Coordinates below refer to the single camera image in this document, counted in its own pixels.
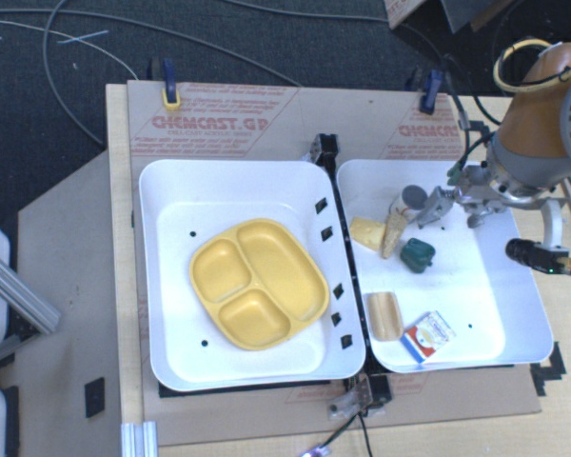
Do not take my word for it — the tan bread bun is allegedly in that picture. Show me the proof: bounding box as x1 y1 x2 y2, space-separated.
365 290 405 343

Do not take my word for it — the tan corn cob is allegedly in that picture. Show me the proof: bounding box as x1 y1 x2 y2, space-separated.
380 209 407 260

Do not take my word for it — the thin black rod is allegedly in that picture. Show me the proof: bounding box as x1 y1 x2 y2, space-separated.
329 159 371 381

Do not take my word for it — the yellow cheese wedge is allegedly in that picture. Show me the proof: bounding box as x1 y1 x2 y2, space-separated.
349 215 388 252

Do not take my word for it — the white plastic tray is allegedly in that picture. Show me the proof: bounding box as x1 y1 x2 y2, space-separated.
335 158 555 374
137 158 367 392

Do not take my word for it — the green bell pepper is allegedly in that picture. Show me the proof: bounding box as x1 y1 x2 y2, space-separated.
399 237 437 274

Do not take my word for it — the yellow divided plate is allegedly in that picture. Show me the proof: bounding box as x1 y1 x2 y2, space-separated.
188 217 331 352

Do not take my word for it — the black cylinder on white bracket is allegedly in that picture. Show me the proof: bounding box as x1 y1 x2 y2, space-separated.
498 192 571 278

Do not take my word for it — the brown cardboard board red print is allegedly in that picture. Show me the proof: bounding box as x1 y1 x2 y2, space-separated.
126 79 542 447

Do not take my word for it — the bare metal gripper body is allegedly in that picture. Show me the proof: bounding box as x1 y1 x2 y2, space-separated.
453 159 516 211

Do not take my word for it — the red blue white carton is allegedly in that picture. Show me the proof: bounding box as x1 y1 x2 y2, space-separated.
400 309 457 365

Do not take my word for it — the white can with grey lid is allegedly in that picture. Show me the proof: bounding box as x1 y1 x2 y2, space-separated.
388 184 429 221

